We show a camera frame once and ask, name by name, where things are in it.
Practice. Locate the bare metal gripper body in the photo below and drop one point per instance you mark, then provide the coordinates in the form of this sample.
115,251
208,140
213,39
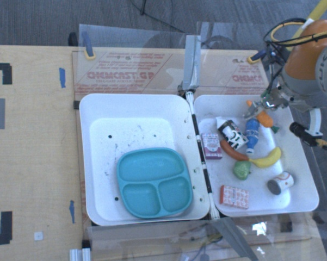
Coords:
275,99

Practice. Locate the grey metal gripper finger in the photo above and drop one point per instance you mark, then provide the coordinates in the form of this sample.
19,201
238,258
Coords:
250,113
260,105

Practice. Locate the orange carrot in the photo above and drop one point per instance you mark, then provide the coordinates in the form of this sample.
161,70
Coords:
265,120

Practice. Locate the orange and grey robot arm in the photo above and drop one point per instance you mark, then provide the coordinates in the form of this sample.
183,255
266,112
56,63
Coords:
302,56

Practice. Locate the blue bottle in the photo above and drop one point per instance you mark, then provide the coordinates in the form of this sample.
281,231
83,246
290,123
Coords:
252,135

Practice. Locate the black and white carton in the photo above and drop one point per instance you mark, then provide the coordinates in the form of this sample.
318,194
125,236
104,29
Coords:
234,135

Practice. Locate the red sausage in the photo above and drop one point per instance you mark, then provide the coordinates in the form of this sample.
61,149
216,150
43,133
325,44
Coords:
231,151

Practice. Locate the yellow banana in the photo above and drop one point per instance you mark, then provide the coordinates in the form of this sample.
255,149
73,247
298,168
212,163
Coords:
269,160

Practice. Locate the pink carton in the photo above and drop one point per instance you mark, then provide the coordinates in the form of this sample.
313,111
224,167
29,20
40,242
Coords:
211,146

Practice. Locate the green toy vegetable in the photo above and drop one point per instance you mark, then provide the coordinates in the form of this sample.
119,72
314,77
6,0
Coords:
242,170

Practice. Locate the black and white thin rod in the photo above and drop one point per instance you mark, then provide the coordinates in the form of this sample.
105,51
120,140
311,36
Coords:
200,145

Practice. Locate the white plastic tray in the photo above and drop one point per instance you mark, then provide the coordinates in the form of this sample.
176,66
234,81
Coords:
299,178
103,113

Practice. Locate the orange patterned box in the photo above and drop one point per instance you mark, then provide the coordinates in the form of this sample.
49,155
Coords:
234,197

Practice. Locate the blue divided plate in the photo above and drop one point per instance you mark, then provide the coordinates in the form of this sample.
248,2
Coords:
155,183

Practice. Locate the black cylinder on white bracket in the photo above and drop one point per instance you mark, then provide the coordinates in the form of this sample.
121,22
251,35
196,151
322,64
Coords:
304,135

